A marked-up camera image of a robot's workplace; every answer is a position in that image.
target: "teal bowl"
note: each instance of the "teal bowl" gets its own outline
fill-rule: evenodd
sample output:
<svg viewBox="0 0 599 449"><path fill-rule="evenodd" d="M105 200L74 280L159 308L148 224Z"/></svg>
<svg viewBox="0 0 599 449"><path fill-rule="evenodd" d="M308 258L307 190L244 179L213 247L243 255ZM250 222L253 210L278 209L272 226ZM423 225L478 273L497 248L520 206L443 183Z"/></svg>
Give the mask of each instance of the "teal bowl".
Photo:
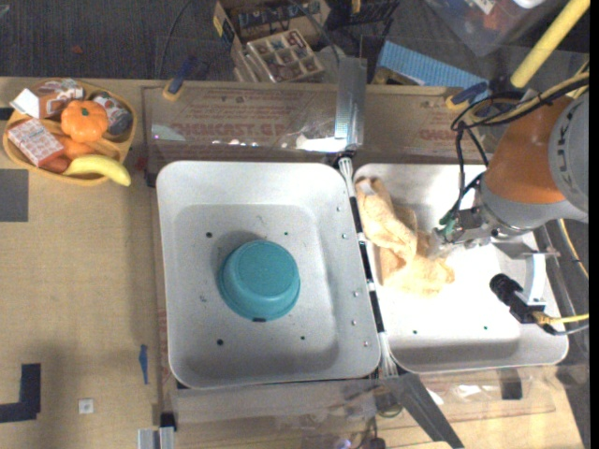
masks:
<svg viewBox="0 0 599 449"><path fill-rule="evenodd" d="M258 239L242 244L221 266L218 287L228 307L256 322L292 310L300 296L300 273L283 246Z"/></svg>

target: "egg carton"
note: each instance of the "egg carton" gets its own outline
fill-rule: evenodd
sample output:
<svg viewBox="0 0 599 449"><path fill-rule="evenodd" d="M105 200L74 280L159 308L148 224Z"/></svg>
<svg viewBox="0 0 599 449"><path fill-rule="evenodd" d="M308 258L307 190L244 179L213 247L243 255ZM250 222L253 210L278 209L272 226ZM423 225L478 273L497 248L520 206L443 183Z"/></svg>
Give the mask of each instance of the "egg carton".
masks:
<svg viewBox="0 0 599 449"><path fill-rule="evenodd" d="M262 81L321 82L325 75L325 67L297 30L250 41L247 49Z"/></svg>

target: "banana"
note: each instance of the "banana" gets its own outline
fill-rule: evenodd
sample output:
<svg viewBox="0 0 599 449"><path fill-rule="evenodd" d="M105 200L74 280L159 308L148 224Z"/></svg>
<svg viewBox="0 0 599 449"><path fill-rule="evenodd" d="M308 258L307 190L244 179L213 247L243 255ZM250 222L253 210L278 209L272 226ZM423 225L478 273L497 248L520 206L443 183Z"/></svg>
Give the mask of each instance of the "banana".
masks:
<svg viewBox="0 0 599 449"><path fill-rule="evenodd" d="M104 154L86 154L75 158L63 172L63 175L72 176L90 173L106 176L123 186L131 184L131 175L127 168L122 163Z"/></svg>

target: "yellow pole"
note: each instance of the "yellow pole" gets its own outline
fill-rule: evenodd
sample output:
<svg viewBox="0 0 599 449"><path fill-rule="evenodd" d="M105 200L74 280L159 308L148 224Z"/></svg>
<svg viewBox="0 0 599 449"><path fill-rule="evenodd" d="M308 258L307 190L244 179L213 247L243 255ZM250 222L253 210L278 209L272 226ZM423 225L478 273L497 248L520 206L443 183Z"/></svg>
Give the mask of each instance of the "yellow pole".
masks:
<svg viewBox="0 0 599 449"><path fill-rule="evenodd" d="M590 6L591 0L570 0L568 2L512 75L511 83L514 87L523 88L531 80Z"/></svg>

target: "wooden surface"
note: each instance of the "wooden surface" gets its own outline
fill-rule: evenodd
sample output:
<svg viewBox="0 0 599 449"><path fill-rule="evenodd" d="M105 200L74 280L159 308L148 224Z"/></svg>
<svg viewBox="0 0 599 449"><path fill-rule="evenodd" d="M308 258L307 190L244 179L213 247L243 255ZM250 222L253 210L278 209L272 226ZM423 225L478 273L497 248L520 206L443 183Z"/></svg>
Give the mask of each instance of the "wooden surface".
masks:
<svg viewBox="0 0 599 449"><path fill-rule="evenodd" d="M0 78L0 107L34 79ZM142 114L143 80L90 80L121 95ZM137 431L154 427L161 407L151 202L134 169L143 143L138 128L126 164L133 183L86 188L29 176L29 221L0 223L0 403L19 397L21 364L41 363L37 420L0 424L0 447L136 448ZM0 153L0 168L16 168ZM148 346L149 384L138 357ZM554 410L531 415L456 422L466 447L582 447L564 391L549 390ZM78 399L95 412L78 414ZM437 449L419 427L380 424L387 447ZM184 428L178 448L201 443ZM235 443L230 448L300 448L298 442Z"/></svg>

